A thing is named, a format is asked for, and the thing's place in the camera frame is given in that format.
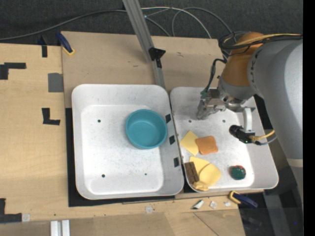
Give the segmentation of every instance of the teal bowl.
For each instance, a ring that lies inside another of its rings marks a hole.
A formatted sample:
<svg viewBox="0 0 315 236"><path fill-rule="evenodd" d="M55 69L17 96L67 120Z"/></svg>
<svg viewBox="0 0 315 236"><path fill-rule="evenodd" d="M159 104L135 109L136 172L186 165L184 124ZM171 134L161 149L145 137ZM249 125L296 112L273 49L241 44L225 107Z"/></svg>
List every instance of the teal bowl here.
<svg viewBox="0 0 315 236"><path fill-rule="evenodd" d="M164 143L167 137L165 120L156 112L140 109L129 115L126 121L126 134L137 148L151 149Z"/></svg>

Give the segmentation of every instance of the blue clamp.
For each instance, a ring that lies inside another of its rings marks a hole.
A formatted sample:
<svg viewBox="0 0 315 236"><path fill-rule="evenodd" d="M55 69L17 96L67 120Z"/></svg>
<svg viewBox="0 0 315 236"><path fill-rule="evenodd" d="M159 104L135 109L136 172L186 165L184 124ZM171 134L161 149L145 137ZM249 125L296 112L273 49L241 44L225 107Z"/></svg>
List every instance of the blue clamp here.
<svg viewBox="0 0 315 236"><path fill-rule="evenodd" d="M252 200L252 199L250 199L244 195L241 195L241 194L237 193L236 191L231 191L229 198L230 198L230 200L232 200L233 202L235 202L237 204L245 204L251 208L257 208L258 207L258 204L254 200Z"/></svg>
<svg viewBox="0 0 315 236"><path fill-rule="evenodd" d="M57 32L56 33L56 38L57 40L60 41L61 45L63 46L63 50L69 55L73 55L75 53L74 49L71 48L69 42L67 41L67 39L60 33Z"/></svg>

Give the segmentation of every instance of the small white debris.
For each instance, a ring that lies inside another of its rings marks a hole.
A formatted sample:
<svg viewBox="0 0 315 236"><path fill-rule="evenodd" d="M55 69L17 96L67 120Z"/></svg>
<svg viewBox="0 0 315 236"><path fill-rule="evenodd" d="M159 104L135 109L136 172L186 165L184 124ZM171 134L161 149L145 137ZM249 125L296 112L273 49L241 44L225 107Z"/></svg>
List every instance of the small white debris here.
<svg viewBox="0 0 315 236"><path fill-rule="evenodd" d="M22 214L22 222L29 222L31 220L31 216L28 213Z"/></svg>
<svg viewBox="0 0 315 236"><path fill-rule="evenodd" d="M214 201L211 201L210 205L209 205L212 209L216 209L218 204Z"/></svg>
<svg viewBox="0 0 315 236"><path fill-rule="evenodd" d="M205 202L203 200L200 200L198 203L196 203L192 208L190 209L199 209L203 206Z"/></svg>
<svg viewBox="0 0 315 236"><path fill-rule="evenodd" d="M231 202L230 202L230 201L224 202L224 206L225 206L225 207L230 207L230 206L231 206Z"/></svg>
<svg viewBox="0 0 315 236"><path fill-rule="evenodd" d="M152 206L146 206L146 213L152 213L152 212L153 212Z"/></svg>

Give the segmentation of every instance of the gray tape square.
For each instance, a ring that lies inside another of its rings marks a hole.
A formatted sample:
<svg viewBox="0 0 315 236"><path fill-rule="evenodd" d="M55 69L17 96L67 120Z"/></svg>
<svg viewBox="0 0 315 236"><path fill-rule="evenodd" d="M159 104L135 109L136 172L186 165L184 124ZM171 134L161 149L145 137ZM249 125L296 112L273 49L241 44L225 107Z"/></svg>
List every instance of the gray tape square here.
<svg viewBox="0 0 315 236"><path fill-rule="evenodd" d="M63 75L60 73L48 74L48 92L63 92Z"/></svg>

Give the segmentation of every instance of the black clamp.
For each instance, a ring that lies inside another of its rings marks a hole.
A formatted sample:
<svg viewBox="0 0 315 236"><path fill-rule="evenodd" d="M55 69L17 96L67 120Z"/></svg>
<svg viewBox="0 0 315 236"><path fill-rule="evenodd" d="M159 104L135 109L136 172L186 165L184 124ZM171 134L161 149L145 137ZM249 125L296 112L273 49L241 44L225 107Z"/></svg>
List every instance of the black clamp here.
<svg viewBox="0 0 315 236"><path fill-rule="evenodd" d="M4 214L5 199L0 199L0 224L9 222L21 222L22 214Z"/></svg>
<svg viewBox="0 0 315 236"><path fill-rule="evenodd" d="M160 58L164 55L165 52L166 52L165 50L157 49L154 47L151 47L149 49L151 60L156 60L158 68L162 68L162 63L161 63Z"/></svg>

